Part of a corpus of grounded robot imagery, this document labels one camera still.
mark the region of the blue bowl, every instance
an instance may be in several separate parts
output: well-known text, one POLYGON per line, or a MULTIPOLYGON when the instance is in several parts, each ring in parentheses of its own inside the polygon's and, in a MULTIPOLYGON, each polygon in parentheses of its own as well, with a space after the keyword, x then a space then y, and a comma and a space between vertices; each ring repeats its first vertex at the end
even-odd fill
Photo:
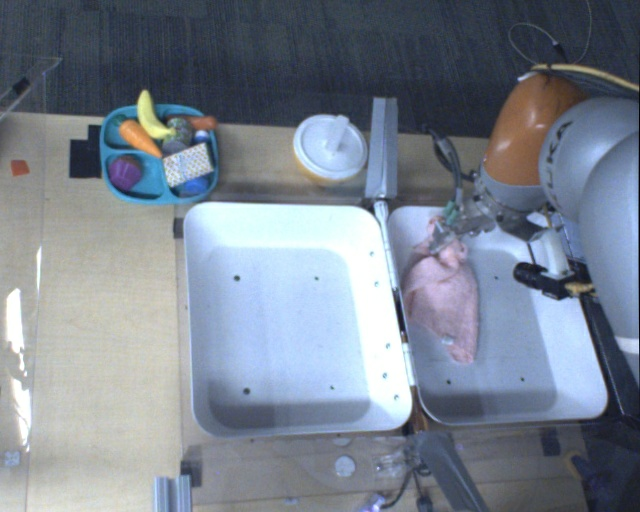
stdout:
MULTIPOLYGON (((160 104, 155 105, 158 118, 164 119, 170 115, 202 116, 202 112, 181 105, 160 104)), ((197 195, 181 197, 180 189, 172 189, 167 183, 164 174, 162 160, 152 155, 132 148, 127 144, 120 133, 116 119, 124 115, 127 118, 137 119, 138 111, 135 105, 122 107, 111 112, 105 117, 100 129, 100 161, 102 163, 102 175, 109 190, 123 201, 140 204, 181 204, 194 203, 205 199, 218 183, 219 155, 218 142, 213 131, 209 132, 211 140, 207 143, 209 155, 213 162, 213 172, 203 176, 207 181, 206 189, 197 195), (121 156, 133 156, 139 162, 142 169, 142 178, 131 190, 123 191, 111 183, 109 179, 109 165, 121 156)))

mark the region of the pink towel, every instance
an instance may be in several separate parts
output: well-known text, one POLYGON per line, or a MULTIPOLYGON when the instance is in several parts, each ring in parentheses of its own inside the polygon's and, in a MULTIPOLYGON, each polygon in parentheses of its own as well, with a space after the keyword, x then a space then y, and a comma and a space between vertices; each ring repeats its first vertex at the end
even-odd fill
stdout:
POLYGON ((478 346, 478 285, 458 239, 437 254, 429 251, 436 221, 444 223, 442 217, 429 221, 427 239, 414 248, 420 259, 404 279, 407 319, 434 332, 455 361, 468 364, 478 346))

